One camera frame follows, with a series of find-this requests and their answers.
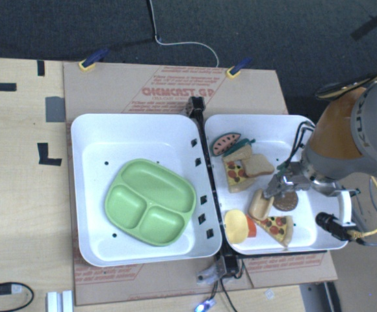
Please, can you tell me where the thin black rod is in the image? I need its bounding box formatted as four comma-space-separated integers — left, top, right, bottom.
193, 110, 230, 256

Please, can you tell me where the white plastic tray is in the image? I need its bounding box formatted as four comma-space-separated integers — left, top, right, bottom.
70, 112, 223, 268
204, 113, 351, 256

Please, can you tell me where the brown cardboard board, red print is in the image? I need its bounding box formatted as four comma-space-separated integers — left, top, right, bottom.
62, 61, 339, 307

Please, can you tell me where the brown round biscuit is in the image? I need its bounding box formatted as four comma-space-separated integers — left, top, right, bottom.
272, 190, 300, 212

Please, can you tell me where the tan bread slice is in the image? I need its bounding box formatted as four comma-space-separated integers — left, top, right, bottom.
240, 153, 276, 179
222, 144, 254, 164

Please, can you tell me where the pizza slice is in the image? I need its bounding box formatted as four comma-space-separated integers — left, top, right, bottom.
249, 214, 294, 248
222, 159, 256, 194

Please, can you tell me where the teal green toy piece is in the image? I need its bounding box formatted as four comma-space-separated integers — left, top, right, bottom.
224, 138, 257, 157

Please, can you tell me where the black cylinder on white bracket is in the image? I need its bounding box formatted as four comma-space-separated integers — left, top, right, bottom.
315, 188, 360, 242

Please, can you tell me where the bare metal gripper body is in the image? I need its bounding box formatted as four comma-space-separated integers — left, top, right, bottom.
274, 161, 338, 197

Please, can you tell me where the yellow round crisp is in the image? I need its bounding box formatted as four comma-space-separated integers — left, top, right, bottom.
224, 209, 250, 244

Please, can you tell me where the green divided plate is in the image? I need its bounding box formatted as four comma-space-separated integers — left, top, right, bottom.
103, 158, 198, 248

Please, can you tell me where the red watermelon slice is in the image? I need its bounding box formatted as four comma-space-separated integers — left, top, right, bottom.
211, 132, 242, 157

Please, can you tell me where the tan hot dog bun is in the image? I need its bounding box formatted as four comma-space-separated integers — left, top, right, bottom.
248, 188, 276, 222

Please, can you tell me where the orange toy piece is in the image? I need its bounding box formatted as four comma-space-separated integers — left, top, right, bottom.
244, 214, 258, 239

